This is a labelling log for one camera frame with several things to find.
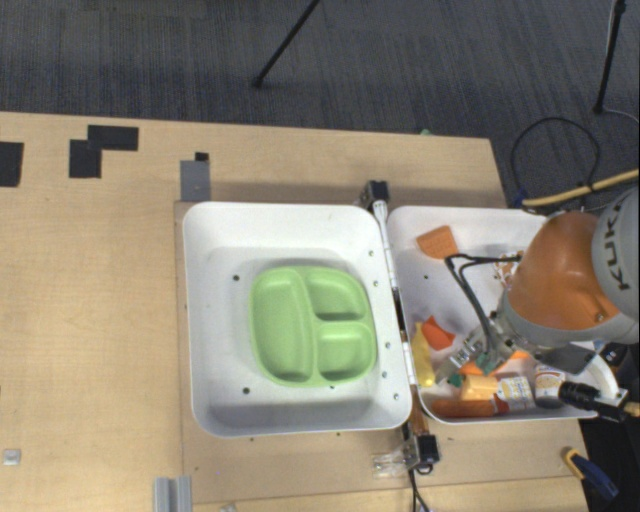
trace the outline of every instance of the white plastic tray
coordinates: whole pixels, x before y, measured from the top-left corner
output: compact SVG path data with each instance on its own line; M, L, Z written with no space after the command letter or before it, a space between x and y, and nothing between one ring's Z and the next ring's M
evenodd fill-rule
M390 429L411 409L393 297L375 219L353 206L201 203L184 219L192 407L222 437ZM276 384L251 351L254 278L282 265L325 265L358 279L371 304L377 360L334 387Z
M416 238L432 229L449 225L460 252L474 256L500 256L526 249L543 222L543 217L519 210L406 206L392 212L388 231L409 336L415 334L416 322L424 322L431 315L442 328L456 334L451 348L431 351L435 371L444 359L462 346L465 337L479 321L444 262L424 255L418 249ZM495 310L503 288L494 277L493 266L474 267L465 275L485 312L488 314ZM533 366L532 359L514 360L507 363L500 374L525 375L533 384ZM587 372L570 380L595 385ZM452 398L455 395L456 389L446 383L421 390L423 404L428 410L435 399ZM594 416L593 412L564 406L560 409L534 408L492 418L436 418L443 423L491 423Z

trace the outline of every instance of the black tape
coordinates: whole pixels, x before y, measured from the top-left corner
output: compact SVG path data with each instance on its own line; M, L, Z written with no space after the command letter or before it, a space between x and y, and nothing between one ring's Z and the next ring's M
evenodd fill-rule
M69 141L69 178L100 178L102 152L86 140Z
M90 124L87 132L89 149L138 151L138 128Z
M22 142L0 142L0 187L17 187L22 176Z

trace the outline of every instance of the gray carpet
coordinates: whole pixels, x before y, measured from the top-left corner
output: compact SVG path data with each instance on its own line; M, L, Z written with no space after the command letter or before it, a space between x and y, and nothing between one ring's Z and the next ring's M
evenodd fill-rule
M513 144L545 116L593 133L596 178L638 166L637 124L591 112L607 0L324 0L252 89L306 4L0 0L0 110L487 137L509 201ZM623 17L605 102L634 116L638 4ZM515 163L535 196L574 186L593 158L582 132L547 123Z

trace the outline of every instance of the wooden table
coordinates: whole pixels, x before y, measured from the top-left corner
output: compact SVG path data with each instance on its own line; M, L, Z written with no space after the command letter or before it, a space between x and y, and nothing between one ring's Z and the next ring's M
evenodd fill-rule
M70 179L89 124L136 126L139 149ZM503 206L487 141L15 113L0 141L25 144L19 187L0 188L0 449L22 450L0 466L3 512L146 511L154 478L183 473L197 512L410 510L408 481L369 465L396 432L225 441L181 414L180 161L210 154L216 200L351 203L384 179L392 206ZM443 460L419 484L438 512L586 510L560 458L584 452L576 421L431 424Z

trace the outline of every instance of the green plate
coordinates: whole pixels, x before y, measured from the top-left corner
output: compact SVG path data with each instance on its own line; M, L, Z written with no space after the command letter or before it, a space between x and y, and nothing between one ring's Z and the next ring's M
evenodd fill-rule
M346 272L306 266L267 270L253 282L249 318L258 366L279 384L349 382L376 361L367 294Z

